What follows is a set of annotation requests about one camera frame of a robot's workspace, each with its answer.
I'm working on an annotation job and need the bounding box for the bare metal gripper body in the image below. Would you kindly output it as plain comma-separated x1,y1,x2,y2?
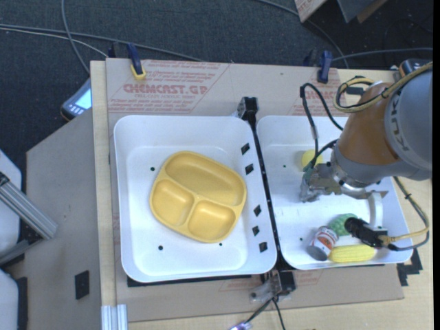
303,162,371,200

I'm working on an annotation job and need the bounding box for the yellow ball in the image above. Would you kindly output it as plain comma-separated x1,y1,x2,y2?
301,148,325,170

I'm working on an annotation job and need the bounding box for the white plastic tray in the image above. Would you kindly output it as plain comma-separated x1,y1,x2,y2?
256,115,415,272
113,114,278,284

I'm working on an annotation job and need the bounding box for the green bumpy toy fruit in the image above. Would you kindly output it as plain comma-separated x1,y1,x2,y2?
328,213,359,237

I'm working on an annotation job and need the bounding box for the thin black rod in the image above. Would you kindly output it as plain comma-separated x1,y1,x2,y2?
250,117,285,272

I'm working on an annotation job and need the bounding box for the white and orange can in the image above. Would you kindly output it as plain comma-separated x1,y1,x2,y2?
306,225,340,262

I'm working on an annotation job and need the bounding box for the yellow corn cob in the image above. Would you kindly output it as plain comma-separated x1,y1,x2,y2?
327,244,378,264

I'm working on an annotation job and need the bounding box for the yellow divided plate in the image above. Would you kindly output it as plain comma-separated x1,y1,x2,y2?
148,151,248,244

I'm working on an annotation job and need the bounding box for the brown cardboard board red print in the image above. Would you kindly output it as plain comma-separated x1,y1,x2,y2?
105,58,405,323

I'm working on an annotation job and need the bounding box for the black cylinder on white bracket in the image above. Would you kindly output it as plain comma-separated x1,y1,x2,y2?
344,190,390,248

